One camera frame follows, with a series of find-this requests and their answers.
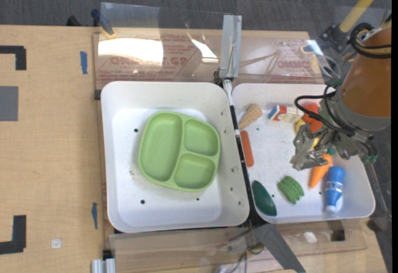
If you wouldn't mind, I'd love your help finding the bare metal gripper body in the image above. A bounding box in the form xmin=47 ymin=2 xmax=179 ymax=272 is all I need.
xmin=317 ymin=99 xmax=377 ymax=161

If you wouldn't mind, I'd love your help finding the orange carrot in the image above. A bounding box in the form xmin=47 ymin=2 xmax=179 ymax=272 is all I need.
xmin=308 ymin=153 xmax=333 ymax=189

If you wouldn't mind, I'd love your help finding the white plastic tray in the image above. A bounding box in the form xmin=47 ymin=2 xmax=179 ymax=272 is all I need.
xmin=231 ymin=83 xmax=376 ymax=225
xmin=99 ymin=80 xmax=251 ymax=234

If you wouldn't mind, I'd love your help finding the red-orange round toy fruit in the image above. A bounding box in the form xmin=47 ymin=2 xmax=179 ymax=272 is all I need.
xmin=302 ymin=102 xmax=325 ymax=134

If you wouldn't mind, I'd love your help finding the green pea pod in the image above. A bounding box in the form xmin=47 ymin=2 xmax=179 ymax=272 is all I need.
xmin=277 ymin=175 xmax=305 ymax=205

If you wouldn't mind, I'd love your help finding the orange white and blue carton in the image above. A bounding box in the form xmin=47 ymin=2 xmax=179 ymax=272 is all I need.
xmin=267 ymin=104 xmax=305 ymax=124

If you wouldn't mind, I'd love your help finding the blue and white bottle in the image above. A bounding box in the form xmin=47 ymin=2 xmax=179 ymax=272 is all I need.
xmin=324 ymin=165 xmax=346 ymax=215

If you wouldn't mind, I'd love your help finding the orange sausage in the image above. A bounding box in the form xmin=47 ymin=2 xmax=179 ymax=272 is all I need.
xmin=239 ymin=129 xmax=255 ymax=168

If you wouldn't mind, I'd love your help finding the tan waffle cone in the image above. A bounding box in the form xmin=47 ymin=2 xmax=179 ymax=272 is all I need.
xmin=237 ymin=103 xmax=264 ymax=131

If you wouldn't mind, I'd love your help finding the brown cardboard board red print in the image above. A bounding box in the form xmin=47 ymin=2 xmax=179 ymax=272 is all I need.
xmin=92 ymin=28 xmax=368 ymax=257

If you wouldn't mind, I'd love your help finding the green divided plate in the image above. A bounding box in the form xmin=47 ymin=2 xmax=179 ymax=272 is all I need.
xmin=137 ymin=110 xmax=222 ymax=193

